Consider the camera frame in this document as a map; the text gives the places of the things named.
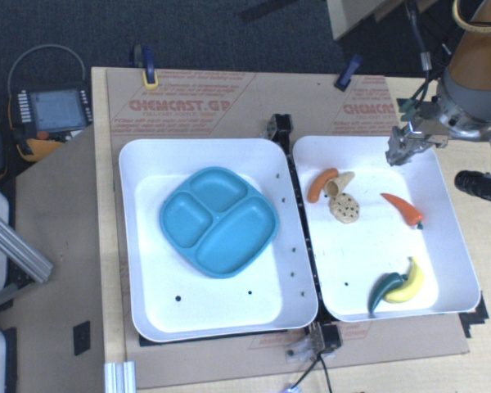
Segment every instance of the yellow banana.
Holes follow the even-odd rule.
[[[420,291],[423,282],[424,273],[418,266],[417,260],[412,257],[408,280],[402,286],[385,294],[384,300],[388,303],[403,303],[411,300]]]

